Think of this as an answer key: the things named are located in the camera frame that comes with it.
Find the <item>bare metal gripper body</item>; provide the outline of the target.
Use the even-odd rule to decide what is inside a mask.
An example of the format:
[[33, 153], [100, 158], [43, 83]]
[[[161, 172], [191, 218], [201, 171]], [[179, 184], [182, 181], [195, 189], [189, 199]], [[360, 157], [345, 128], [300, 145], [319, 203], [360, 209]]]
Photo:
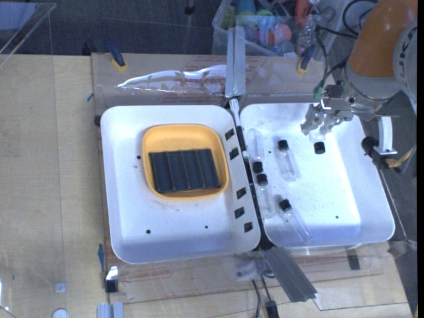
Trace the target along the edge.
[[354, 115], [369, 121], [375, 117], [375, 99], [350, 83], [326, 87], [320, 83], [313, 90], [313, 98], [317, 103], [309, 106], [309, 119], [312, 121], [350, 121]]

